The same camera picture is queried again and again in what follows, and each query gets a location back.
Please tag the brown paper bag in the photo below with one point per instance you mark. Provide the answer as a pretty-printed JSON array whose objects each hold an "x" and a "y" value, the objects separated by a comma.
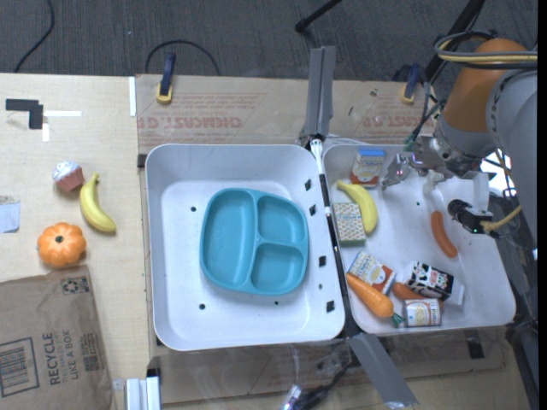
[{"x": 47, "y": 344}]

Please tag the white plastic tray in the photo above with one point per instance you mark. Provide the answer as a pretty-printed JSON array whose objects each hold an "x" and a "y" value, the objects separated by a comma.
[
  {"x": 406, "y": 237},
  {"x": 184, "y": 314}
]

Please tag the pink cupcake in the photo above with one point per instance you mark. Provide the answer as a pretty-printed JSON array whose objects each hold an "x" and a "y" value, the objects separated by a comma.
[{"x": 68, "y": 175}]

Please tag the orange and white carton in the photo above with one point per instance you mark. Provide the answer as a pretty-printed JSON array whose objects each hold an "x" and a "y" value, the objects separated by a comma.
[{"x": 371, "y": 271}]

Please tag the orange carrot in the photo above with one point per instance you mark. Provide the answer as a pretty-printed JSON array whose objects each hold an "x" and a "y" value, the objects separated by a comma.
[{"x": 371, "y": 298}]

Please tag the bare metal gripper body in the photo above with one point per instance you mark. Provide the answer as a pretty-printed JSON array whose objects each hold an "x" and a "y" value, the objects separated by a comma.
[{"x": 444, "y": 158}]

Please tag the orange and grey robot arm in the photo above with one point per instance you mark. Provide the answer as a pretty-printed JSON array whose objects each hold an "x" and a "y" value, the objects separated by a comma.
[{"x": 474, "y": 88}]

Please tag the green and yellow carton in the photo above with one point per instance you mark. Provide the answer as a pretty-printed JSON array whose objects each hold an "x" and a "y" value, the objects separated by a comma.
[{"x": 348, "y": 224}]

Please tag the orange carton with blue top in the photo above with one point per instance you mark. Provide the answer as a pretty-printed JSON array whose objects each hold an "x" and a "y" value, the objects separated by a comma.
[{"x": 366, "y": 169}]

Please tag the orange pumpkin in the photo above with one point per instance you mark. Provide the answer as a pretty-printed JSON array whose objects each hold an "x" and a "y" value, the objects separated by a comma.
[{"x": 62, "y": 246}]

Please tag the black and white cow-print carton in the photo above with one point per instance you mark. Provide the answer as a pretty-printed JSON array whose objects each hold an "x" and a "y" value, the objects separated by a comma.
[{"x": 429, "y": 280}]

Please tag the brown cardboard board red print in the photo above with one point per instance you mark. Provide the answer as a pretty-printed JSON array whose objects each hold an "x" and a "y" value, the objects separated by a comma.
[{"x": 239, "y": 113}]

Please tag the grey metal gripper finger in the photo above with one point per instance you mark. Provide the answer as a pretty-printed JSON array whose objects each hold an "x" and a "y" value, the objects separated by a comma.
[
  {"x": 395, "y": 173},
  {"x": 432, "y": 183}
]

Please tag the orange sausage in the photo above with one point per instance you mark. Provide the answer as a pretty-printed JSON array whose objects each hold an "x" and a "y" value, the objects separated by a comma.
[
  {"x": 442, "y": 235},
  {"x": 404, "y": 292}
]

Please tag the blue divided plate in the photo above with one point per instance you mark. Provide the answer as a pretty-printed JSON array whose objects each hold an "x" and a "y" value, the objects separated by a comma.
[{"x": 231, "y": 237}]

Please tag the yellow banana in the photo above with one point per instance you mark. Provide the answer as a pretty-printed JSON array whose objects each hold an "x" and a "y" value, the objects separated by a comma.
[
  {"x": 92, "y": 209},
  {"x": 367, "y": 205}
]

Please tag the black cylinder on white bracket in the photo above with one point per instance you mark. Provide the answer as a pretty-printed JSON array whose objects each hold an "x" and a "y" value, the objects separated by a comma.
[{"x": 466, "y": 216}]

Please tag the small white and orange can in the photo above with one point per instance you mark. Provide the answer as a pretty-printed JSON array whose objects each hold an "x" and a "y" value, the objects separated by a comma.
[{"x": 422, "y": 313}]

